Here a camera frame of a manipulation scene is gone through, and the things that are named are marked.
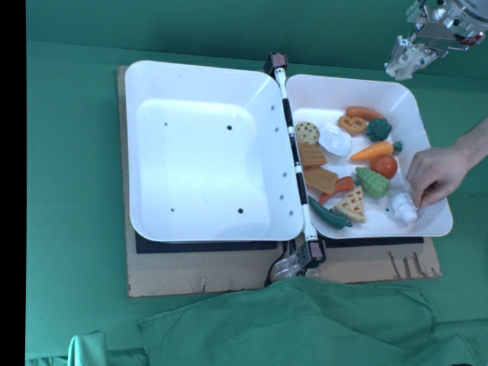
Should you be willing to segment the person's hand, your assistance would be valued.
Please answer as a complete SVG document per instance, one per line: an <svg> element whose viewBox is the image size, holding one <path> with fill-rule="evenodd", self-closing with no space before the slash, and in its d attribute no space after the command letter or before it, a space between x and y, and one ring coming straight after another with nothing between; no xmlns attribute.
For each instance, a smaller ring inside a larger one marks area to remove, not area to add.
<svg viewBox="0 0 488 366"><path fill-rule="evenodd" d="M446 198L474 165L471 153L456 145L418 152L406 175L413 203L424 207Z"/></svg>

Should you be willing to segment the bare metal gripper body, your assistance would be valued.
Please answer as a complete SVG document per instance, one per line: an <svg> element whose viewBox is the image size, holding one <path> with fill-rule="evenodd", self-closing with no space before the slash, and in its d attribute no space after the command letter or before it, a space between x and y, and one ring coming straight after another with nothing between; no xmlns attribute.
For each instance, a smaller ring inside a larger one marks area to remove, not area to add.
<svg viewBox="0 0 488 366"><path fill-rule="evenodd" d="M487 0L417 0L406 11L411 43L432 49L465 50L487 33Z"/></svg>

